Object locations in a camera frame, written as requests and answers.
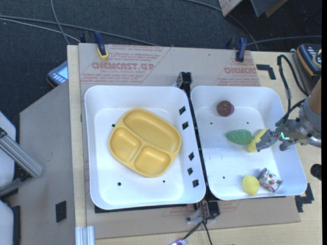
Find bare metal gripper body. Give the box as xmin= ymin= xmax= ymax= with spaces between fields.
xmin=274 ymin=118 xmax=322 ymax=151

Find green grapes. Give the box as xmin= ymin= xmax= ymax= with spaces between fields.
xmin=225 ymin=129 xmax=254 ymax=146

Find white plastic tray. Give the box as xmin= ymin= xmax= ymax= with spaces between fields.
xmin=190 ymin=85 xmax=308 ymax=202
xmin=84 ymin=85 xmax=207 ymax=210

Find strawberry print can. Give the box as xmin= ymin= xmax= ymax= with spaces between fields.
xmin=258 ymin=167 xmax=283 ymax=193

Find yellow lemon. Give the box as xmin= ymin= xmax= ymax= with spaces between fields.
xmin=241 ymin=174 xmax=261 ymax=196

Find brown biscuit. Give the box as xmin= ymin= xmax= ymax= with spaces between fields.
xmin=216 ymin=100 xmax=235 ymax=117

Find thin black rod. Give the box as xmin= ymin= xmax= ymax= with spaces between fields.
xmin=187 ymin=85 xmax=211 ymax=204

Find yellow divided plate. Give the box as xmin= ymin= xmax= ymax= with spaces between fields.
xmin=108 ymin=107 xmax=183 ymax=179

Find brown cardboard board, red print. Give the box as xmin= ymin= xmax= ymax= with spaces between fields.
xmin=78 ymin=42 xmax=301 ymax=240

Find black cylinder on white bracket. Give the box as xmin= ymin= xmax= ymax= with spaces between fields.
xmin=310 ymin=163 xmax=322 ymax=181

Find black block with thin wires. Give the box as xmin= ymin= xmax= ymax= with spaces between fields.
xmin=184 ymin=200 xmax=221 ymax=226
xmin=175 ymin=71 xmax=193 ymax=89

